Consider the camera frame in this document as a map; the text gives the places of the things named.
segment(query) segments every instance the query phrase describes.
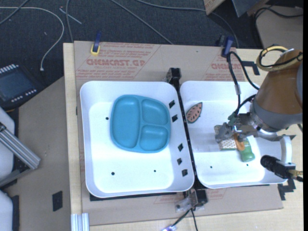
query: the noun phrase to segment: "toy leaf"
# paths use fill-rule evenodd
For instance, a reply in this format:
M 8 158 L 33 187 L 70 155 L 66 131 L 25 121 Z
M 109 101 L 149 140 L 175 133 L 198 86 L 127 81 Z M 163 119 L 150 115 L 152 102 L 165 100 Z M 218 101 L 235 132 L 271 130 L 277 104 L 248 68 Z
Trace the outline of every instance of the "toy leaf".
M 201 114 L 202 111 L 202 102 L 195 104 L 191 107 L 186 113 L 186 119 L 188 123 L 194 123 Z

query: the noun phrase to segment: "blue clamp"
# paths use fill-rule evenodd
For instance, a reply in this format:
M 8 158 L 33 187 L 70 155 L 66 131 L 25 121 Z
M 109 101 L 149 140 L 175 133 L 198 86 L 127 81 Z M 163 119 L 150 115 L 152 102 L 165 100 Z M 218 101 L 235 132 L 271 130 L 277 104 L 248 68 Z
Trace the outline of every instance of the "blue clamp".
M 227 54 L 230 52 L 230 48 L 234 42 L 234 37 L 232 36 L 227 36 L 224 44 L 224 48 L 222 50 L 221 56 L 222 57 L 227 57 Z
M 91 47 L 91 54 L 93 56 L 97 56 L 98 53 L 100 52 L 101 37 L 102 37 L 102 31 L 98 31 L 97 34 L 96 34 L 95 42 L 94 42 L 94 44 L 92 44 L 92 47 Z

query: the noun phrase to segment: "table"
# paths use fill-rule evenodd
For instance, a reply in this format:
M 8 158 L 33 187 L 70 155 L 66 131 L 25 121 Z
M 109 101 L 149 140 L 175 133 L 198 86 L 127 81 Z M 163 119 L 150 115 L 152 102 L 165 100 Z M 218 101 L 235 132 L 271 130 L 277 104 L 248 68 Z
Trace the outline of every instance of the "table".
M 255 61 L 260 50 L 237 49 L 239 56 L 244 61 Z M 264 63 L 272 63 L 277 59 L 277 54 L 271 54 Z M 266 73 L 262 72 L 262 78 L 254 77 L 252 69 L 248 69 L 248 74 L 253 82 L 261 84 Z M 74 45 L 64 44 L 64 77 L 66 96 L 66 119 L 67 119 L 67 141 L 69 156 L 69 177 L 70 177 L 70 200 L 71 213 L 82 213 L 81 189 L 80 189 L 80 169 L 78 151 L 78 128 L 76 116 L 76 82 L 74 66 Z M 296 125 L 288 129 L 288 134 L 296 134 L 293 139 L 293 162 L 298 165 L 298 169 L 303 165 L 302 133 Z M 303 183 L 295 182 L 296 190 L 287 193 L 286 201 L 283 202 L 283 209 L 272 211 L 245 212 L 237 214 L 216 215 L 196 217 L 199 230 L 303 230 Z M 133 222 L 124 224 L 112 224 L 103 226 L 91 226 L 91 231 L 159 231 L 169 226 L 175 219 L 164 219 L 157 221 Z M 179 231 L 195 230 L 192 217 L 187 217 L 178 225 Z

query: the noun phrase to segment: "blue plate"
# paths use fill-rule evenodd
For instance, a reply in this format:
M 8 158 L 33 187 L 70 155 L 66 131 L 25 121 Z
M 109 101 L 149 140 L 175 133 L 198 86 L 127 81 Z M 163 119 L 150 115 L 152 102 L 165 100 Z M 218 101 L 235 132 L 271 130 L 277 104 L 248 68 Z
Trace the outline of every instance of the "blue plate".
M 170 130 L 169 110 L 162 102 L 137 95 L 123 95 L 114 102 L 110 134 L 119 148 L 159 152 L 168 145 Z

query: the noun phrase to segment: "brown cylinder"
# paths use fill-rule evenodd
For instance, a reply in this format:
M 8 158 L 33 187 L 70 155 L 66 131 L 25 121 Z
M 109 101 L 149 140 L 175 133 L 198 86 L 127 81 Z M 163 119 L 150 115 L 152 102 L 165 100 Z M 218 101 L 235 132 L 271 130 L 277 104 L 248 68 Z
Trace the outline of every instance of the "brown cylinder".
M 301 51 L 293 50 L 283 54 L 276 63 L 283 63 L 297 57 Z M 297 72 L 301 62 L 282 70 L 272 71 L 265 77 L 257 95 L 256 102 L 263 109 L 293 115 L 303 112 L 303 103 L 297 90 Z

